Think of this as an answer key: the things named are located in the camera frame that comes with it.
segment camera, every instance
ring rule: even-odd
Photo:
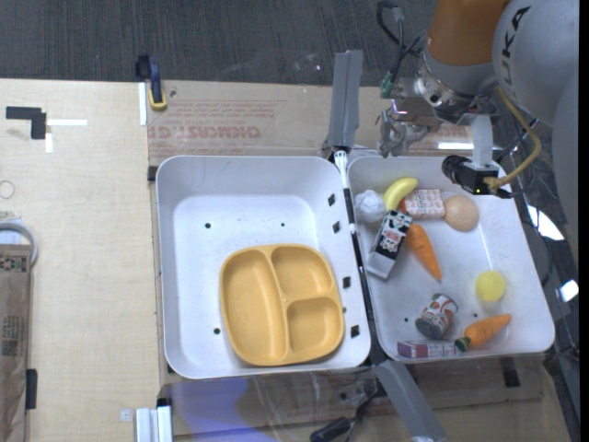
[[[497,194],[490,190],[485,177],[497,177],[499,169],[493,166],[477,167],[471,159],[448,156],[442,162],[442,172],[452,181],[473,195]]]

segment white plastic tray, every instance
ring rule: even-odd
[[[178,374],[341,369],[366,359],[371,340],[335,166],[320,157],[178,156],[160,165],[156,191],[164,347]],[[237,250],[284,243],[313,247],[328,260],[344,308],[344,337],[335,352],[313,362],[253,366],[237,357],[226,335],[219,272]]]
[[[407,244],[403,244],[387,280],[368,274],[378,340],[391,358],[413,363],[547,350],[554,341],[554,322],[515,201],[470,195],[444,175],[443,160],[443,157],[358,157],[348,168],[352,195],[365,190],[382,194],[394,180],[411,176],[419,180],[418,188],[440,189],[443,197],[469,195],[479,208],[479,224],[469,232],[456,231],[443,219],[420,220],[440,262],[441,282],[428,274]],[[359,222],[357,226],[365,260],[379,225]],[[479,273],[489,269],[499,271],[507,284],[505,295],[492,307],[479,302],[474,288]],[[418,359],[400,355],[398,341],[425,340],[414,321],[434,293],[445,293],[458,304],[445,340],[454,341],[471,322],[494,314],[511,313],[512,320],[487,344],[465,353],[456,350],[455,356]]]

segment orange carrot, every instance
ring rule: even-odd
[[[509,323],[511,318],[511,314],[499,314],[473,322],[464,329],[464,336],[456,339],[454,344],[462,352],[465,352],[469,347],[487,343],[492,336]]]
[[[440,280],[442,278],[440,264],[438,263],[438,259],[435,255],[435,250],[433,250],[432,242],[425,232],[425,229],[423,229],[423,226],[417,223],[411,223],[405,239],[411,248],[415,250],[417,257],[423,263],[423,265],[425,265],[427,270],[437,280]]]

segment gray ring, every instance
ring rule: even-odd
[[[15,184],[10,180],[0,180],[0,187],[2,187],[2,185],[4,185],[5,183],[12,187],[12,192],[9,195],[3,195],[2,193],[0,193],[0,198],[4,200],[10,200],[10,198],[12,198],[15,194]]]
[[[30,242],[30,245],[33,248],[32,253],[30,254],[30,266],[32,267],[35,262],[37,261],[37,254],[39,252],[39,247],[37,246],[37,240],[30,232],[28,227],[24,227],[19,223],[13,223],[12,221],[0,221],[0,231],[2,230],[9,230],[9,231],[16,231],[22,234],[25,238],[27,238]]]

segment yellow divided plate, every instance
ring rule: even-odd
[[[306,362],[343,337],[340,293],[325,257],[299,244],[231,254],[220,272],[221,311],[236,354],[256,366]]]

